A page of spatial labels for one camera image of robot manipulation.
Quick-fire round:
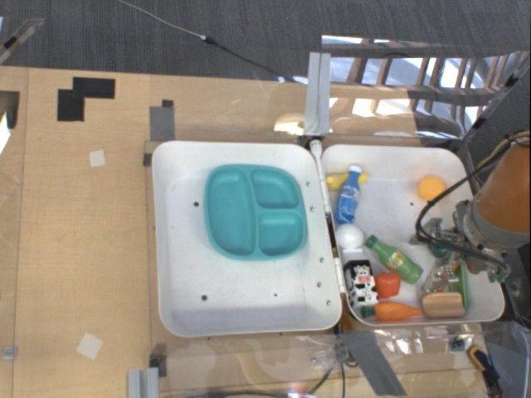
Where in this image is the white plastic tray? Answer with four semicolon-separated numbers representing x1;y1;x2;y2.
151;140;343;339
321;143;507;328

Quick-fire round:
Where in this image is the cow print carton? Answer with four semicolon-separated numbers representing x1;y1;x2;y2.
343;259;380;308

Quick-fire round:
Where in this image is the green rectangular block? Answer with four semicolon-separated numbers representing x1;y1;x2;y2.
452;263;470;309

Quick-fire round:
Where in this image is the white ball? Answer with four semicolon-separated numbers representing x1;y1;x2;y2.
334;223;366;250

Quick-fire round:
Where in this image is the blue bottle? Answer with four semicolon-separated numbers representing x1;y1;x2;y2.
334;164;364;226

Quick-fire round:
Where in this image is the yellow banana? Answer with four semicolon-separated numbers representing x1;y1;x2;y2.
325;172;370;192

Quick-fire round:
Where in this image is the orange ball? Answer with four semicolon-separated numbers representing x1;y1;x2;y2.
417;174;447;202

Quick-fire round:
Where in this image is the red pepper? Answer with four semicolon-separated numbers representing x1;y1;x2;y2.
373;271;402;299

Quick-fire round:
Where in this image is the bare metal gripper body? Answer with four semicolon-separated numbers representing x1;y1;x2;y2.
446;200;510;284

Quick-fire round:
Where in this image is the tan bread loaf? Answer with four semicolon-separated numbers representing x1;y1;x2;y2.
421;291;467;320

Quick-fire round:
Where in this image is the green bottle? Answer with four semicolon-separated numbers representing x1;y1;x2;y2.
364;234;425;285

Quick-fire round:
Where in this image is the teal divided plate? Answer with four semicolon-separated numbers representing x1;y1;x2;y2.
202;163;309;262

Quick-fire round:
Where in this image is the orange carrot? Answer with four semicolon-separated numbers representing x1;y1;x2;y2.
360;300;425;323

